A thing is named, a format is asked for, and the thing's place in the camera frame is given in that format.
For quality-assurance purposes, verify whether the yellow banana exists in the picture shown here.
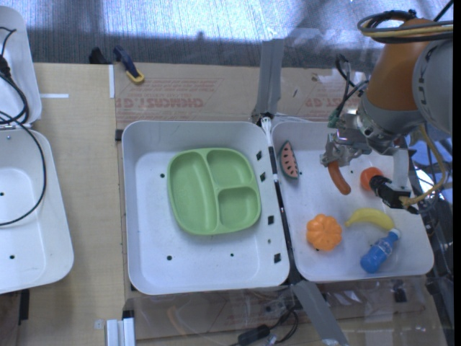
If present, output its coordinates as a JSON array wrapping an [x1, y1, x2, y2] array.
[[344, 208, 396, 231]]

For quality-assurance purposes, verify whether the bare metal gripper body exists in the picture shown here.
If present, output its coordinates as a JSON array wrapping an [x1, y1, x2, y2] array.
[[334, 112, 410, 156]]

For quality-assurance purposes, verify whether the red watermelon slice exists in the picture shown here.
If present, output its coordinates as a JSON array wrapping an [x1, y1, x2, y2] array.
[[279, 141, 300, 180]]

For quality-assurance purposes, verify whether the orange-red sausage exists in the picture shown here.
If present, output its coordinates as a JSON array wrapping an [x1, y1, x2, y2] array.
[[326, 160, 352, 196]]

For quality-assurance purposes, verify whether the blue bottle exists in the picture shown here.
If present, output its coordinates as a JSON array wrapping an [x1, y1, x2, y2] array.
[[359, 228, 402, 275]]

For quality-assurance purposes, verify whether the white plastic tray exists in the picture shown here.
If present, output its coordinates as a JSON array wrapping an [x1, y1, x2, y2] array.
[[270, 120, 435, 284], [121, 120, 291, 296]]

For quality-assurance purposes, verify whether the orange pumpkin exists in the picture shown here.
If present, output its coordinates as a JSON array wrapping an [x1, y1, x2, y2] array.
[[305, 213, 344, 252]]

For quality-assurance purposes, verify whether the brown cardboard board red print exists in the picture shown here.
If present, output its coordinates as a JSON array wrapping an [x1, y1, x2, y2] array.
[[114, 62, 433, 340]]

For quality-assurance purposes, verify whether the green divided plate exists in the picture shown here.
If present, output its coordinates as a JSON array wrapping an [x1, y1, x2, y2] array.
[[166, 147, 263, 236]]

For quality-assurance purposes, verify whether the thin black and white rod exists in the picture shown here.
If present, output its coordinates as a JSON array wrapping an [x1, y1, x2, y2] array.
[[260, 117, 300, 285]]

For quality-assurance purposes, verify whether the black cylinder on white bracket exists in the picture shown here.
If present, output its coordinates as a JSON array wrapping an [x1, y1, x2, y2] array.
[[368, 148, 412, 210]]

